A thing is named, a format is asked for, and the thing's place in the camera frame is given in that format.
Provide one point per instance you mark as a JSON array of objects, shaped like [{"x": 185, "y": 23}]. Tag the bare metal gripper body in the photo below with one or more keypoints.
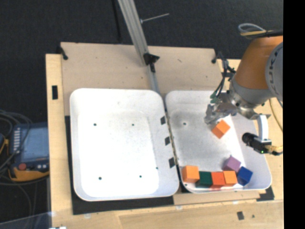
[{"x": 240, "y": 108}]

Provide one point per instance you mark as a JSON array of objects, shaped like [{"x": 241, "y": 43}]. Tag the orange cube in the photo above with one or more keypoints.
[
  {"x": 190, "y": 173},
  {"x": 221, "y": 129},
  {"x": 230, "y": 177}
]

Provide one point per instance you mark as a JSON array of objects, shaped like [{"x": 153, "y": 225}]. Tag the white plastic tray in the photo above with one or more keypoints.
[
  {"x": 119, "y": 147},
  {"x": 197, "y": 147}
]

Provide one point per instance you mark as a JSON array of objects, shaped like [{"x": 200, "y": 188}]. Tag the green cube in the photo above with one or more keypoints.
[{"x": 205, "y": 178}]

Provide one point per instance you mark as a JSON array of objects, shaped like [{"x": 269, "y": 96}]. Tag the red-orange cube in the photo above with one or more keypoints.
[{"x": 218, "y": 178}]

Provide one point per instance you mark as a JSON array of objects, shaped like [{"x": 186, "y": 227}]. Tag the brown cardboard board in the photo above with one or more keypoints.
[{"x": 107, "y": 65}]

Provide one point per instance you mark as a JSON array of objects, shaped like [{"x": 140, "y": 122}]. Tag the thin black and white rod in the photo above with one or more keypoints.
[{"x": 172, "y": 139}]

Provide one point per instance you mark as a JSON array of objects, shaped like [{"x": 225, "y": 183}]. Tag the black cylinder on white bracket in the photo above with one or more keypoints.
[{"x": 256, "y": 142}]

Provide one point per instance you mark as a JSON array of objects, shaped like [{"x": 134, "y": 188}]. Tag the blue cube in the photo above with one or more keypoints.
[{"x": 245, "y": 175}]

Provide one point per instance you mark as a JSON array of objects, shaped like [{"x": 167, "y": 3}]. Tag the purple cube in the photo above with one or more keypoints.
[{"x": 232, "y": 163}]

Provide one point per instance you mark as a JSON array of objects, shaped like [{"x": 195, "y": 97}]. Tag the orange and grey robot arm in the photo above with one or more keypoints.
[{"x": 255, "y": 65}]

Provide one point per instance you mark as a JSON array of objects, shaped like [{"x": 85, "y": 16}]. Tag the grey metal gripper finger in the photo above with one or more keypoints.
[
  {"x": 221, "y": 115},
  {"x": 209, "y": 116}
]

